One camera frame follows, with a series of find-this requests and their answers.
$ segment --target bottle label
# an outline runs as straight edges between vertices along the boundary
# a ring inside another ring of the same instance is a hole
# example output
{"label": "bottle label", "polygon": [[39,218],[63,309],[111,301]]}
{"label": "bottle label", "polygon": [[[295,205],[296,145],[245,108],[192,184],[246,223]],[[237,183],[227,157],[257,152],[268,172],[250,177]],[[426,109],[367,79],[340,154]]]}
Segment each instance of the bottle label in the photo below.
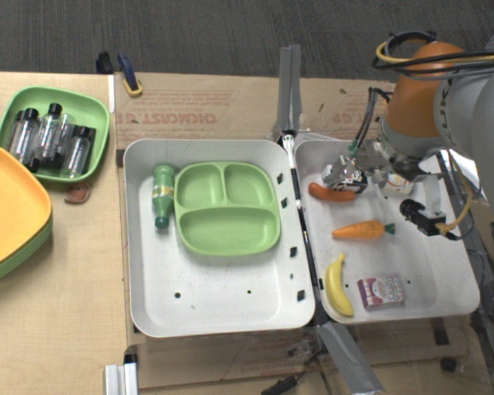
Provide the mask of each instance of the bottle label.
{"label": "bottle label", "polygon": [[151,190],[152,198],[174,198],[174,188],[156,184]]}

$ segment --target black fabric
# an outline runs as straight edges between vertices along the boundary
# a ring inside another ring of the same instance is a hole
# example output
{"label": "black fabric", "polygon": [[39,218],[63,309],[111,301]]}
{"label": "black fabric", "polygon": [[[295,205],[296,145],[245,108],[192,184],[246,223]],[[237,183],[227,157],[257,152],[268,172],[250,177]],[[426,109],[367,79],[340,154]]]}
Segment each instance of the black fabric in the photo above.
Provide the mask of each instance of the black fabric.
{"label": "black fabric", "polygon": [[277,77],[300,44],[302,77],[393,80],[371,61],[406,30],[482,49],[494,0],[0,0],[0,71],[96,73],[106,50],[136,72]]}

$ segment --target table surface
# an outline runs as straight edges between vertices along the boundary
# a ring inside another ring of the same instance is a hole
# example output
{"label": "table surface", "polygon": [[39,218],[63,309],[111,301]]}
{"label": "table surface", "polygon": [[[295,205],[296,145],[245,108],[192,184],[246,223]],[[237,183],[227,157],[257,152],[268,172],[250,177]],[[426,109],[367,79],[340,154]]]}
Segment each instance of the table surface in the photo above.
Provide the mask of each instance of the table surface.
{"label": "table surface", "polygon": [[[109,79],[102,75],[0,72],[0,118],[25,86],[56,86],[92,96],[110,107]],[[106,365],[121,364],[127,349],[124,259],[116,125],[111,116],[105,156],[89,180],[84,204],[64,201],[66,185],[44,184],[54,210],[48,241],[0,279],[0,394],[102,394]],[[471,353],[478,340],[467,332]],[[374,368],[387,393],[492,393],[490,388],[441,377],[437,361]],[[337,372],[336,393],[349,393]],[[276,379],[163,388],[144,393],[260,393]],[[295,393],[325,392],[311,373]]]}

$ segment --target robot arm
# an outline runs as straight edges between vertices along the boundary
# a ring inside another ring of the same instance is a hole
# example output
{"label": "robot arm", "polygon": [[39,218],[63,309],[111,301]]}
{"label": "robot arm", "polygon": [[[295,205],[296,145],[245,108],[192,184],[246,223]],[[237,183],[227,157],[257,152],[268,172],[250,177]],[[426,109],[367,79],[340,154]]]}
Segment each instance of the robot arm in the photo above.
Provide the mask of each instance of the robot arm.
{"label": "robot arm", "polygon": [[[390,52],[407,40],[425,44],[410,59],[392,58]],[[389,65],[379,67],[379,60]],[[349,158],[323,173],[326,186],[355,170],[375,181],[388,172],[423,181],[428,174],[419,163],[453,149],[475,162],[494,215],[494,50],[464,52],[433,34],[408,32],[380,45],[373,66],[402,74],[379,136],[350,147]]]}

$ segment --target banana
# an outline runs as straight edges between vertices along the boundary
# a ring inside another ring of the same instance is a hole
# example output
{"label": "banana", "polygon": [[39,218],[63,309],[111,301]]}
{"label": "banana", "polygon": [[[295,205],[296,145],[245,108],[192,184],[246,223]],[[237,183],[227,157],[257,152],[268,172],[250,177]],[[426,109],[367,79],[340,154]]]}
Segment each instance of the banana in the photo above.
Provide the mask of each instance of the banana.
{"label": "banana", "polygon": [[353,307],[347,299],[341,282],[343,261],[346,258],[344,253],[338,255],[337,260],[331,263],[326,269],[325,290],[329,303],[344,316],[353,316]]}

